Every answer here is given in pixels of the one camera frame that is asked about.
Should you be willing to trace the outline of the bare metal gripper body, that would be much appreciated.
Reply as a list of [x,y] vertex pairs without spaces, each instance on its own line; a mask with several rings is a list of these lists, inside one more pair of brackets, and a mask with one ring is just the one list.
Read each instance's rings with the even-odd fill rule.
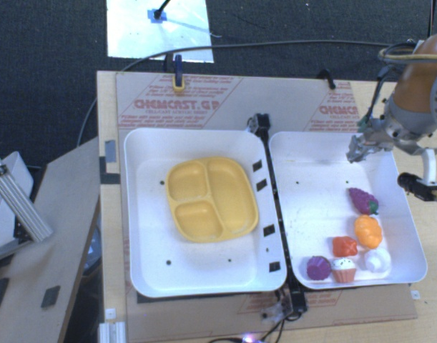
[[363,117],[360,120],[360,137],[363,145],[378,146],[381,151],[394,148],[409,155],[419,155],[418,141],[426,135],[426,121],[422,119]]

